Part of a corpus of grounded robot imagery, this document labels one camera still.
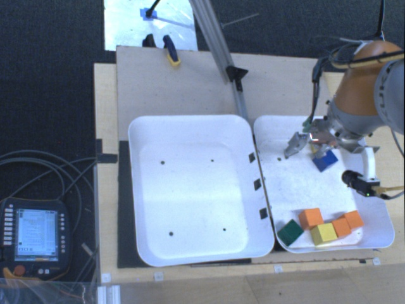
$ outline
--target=black bracket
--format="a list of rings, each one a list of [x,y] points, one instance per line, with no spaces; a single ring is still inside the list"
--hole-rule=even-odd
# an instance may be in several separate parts
[[[248,73],[248,70],[245,70],[243,68],[237,68],[233,65],[229,65],[227,67],[227,75],[229,78],[229,81],[233,82],[235,81],[236,83],[236,90],[242,92],[242,78]]]

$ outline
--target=yellow block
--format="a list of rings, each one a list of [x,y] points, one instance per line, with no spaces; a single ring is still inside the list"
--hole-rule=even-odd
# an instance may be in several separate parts
[[[317,225],[311,229],[312,240],[316,246],[337,239],[332,223]]]

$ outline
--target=green block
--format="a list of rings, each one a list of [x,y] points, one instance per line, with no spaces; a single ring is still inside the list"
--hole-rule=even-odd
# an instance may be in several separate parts
[[[290,246],[302,233],[304,231],[301,226],[295,220],[291,220],[277,232],[277,235],[286,246]]]

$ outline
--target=orange block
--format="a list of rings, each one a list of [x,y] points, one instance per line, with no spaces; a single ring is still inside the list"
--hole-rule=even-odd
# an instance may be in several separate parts
[[[347,223],[349,223],[350,228],[357,229],[358,227],[364,226],[364,222],[361,219],[361,216],[358,211],[354,210],[353,212],[349,212],[346,214],[343,214],[340,219],[344,217],[347,220]]]
[[[332,224],[338,238],[348,236],[352,232],[348,221],[344,217],[333,220]]]
[[[303,230],[310,230],[317,225],[323,224],[323,218],[319,208],[303,210],[298,215],[298,218]]]

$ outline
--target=blue block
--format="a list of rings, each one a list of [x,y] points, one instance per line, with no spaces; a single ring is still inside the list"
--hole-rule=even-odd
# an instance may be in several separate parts
[[[143,8],[143,9],[140,9],[139,11],[140,11],[140,16],[142,17],[142,19],[143,20],[149,20],[149,21],[151,21],[151,20],[154,20],[154,19],[157,19],[157,17],[158,17],[158,13],[156,12],[156,10],[154,10],[153,12],[152,12],[152,17],[150,17],[150,18],[148,18],[147,16],[146,16],[146,12],[149,10],[149,8]]]
[[[326,155],[323,158],[318,159],[317,157],[314,156],[312,162],[315,163],[316,167],[320,172],[323,172],[331,165],[337,162],[337,157],[331,150],[329,150],[327,151]]]

